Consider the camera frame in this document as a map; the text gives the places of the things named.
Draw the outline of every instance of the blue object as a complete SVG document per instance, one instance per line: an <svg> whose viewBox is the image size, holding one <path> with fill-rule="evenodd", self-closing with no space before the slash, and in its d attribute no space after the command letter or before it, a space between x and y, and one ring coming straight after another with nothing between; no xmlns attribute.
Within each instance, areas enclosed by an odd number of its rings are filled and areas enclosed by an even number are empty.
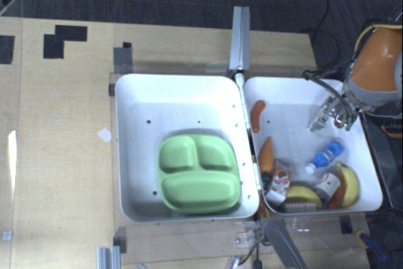
<svg viewBox="0 0 403 269"><path fill-rule="evenodd" d="M343 147L337 141L330 141L328 145L315 155L314 161L306 166L308 173L312 174L317 168L326 167L334 158L341 155Z"/></svg>
<svg viewBox="0 0 403 269"><path fill-rule="evenodd" d="M382 246L373 240L370 236L366 235L365 233L360 234L360 239L368 246L372 252L376 254L380 262L385 262L388 260L389 256L382 248Z"/></svg>

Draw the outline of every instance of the toy banana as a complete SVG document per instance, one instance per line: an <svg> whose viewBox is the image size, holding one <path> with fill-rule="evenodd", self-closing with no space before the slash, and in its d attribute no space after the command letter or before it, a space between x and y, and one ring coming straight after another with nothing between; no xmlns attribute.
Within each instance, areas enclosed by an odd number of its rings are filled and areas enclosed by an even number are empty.
<svg viewBox="0 0 403 269"><path fill-rule="evenodd" d="M322 208L322 201L318 194L304 186L290 186L285 202L310 202L316 203L318 209Z"/></svg>
<svg viewBox="0 0 403 269"><path fill-rule="evenodd" d="M346 183L346 190L341 201L341 207L349 207L355 203L358 197L358 179L352 169L343 166L341 163L336 163L336 166L343 174Z"/></svg>

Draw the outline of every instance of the carrot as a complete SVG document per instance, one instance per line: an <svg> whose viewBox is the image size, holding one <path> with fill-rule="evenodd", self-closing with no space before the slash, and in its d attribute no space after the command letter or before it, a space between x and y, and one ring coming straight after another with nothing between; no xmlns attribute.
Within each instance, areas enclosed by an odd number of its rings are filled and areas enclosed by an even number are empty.
<svg viewBox="0 0 403 269"><path fill-rule="evenodd" d="M254 134L257 134L260 131L259 118L264 108L266 108L266 104L264 103L263 100L257 101L252 107L251 125Z"/></svg>
<svg viewBox="0 0 403 269"><path fill-rule="evenodd" d="M273 147L271 145L271 138L268 137L264 142L262 148L259 153L259 169L260 172L267 172L270 174L274 168L274 154Z"/></svg>

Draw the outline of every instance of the metal bracket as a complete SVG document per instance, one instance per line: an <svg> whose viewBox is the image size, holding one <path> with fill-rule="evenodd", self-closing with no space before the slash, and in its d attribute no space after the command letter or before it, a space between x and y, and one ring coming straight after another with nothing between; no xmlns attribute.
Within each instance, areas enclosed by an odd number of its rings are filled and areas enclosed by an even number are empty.
<svg viewBox="0 0 403 269"><path fill-rule="evenodd" d="M112 248L99 247L96 250L97 269L120 269L120 247Z"/></svg>
<svg viewBox="0 0 403 269"><path fill-rule="evenodd" d="M260 223L285 268L308 268L280 219L269 218Z"/></svg>
<svg viewBox="0 0 403 269"><path fill-rule="evenodd" d="M234 7L232 18L232 41L229 71L235 74L237 71L249 69L249 30L251 14L249 7Z"/></svg>

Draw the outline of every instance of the wooden table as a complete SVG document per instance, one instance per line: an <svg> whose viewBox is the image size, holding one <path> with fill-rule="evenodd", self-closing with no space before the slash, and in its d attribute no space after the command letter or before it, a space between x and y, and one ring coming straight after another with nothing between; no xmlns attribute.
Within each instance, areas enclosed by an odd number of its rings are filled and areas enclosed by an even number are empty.
<svg viewBox="0 0 403 269"><path fill-rule="evenodd" d="M64 59L44 59L44 34L54 34L55 25L86 26L87 41L64 42ZM14 112L13 120L19 121L14 200L0 200L1 213L8 212L9 219L0 229L12 229L13 238L0 243L0 268L95 268L97 247L113 244L120 210L114 201L113 145L98 135L113 125L108 94L113 48L132 43L137 66L182 62L208 69L228 62L231 31L0 18L0 35L16 37L13 63L0 65L0 111ZM298 76L314 67L307 35L251 32L255 73ZM0 148L0 156L6 155L7 147ZM1 185L2 192L10 187L5 181ZM366 225L362 215L351 220L354 228ZM369 268L365 250L352 234L342 235L337 222L338 217L319 221L315 232L303 235L297 229L307 227L304 220L286 221L310 268ZM138 245L132 245L132 254L122 255L123 268L140 262L148 269L224 268L234 237L221 237L229 245L216 248L215 236L238 232L233 222L132 224L131 229L139 235ZM211 235L192 239L205 229ZM282 268L272 247L260 252L266 266ZM251 262L242 267L251 268Z"/></svg>

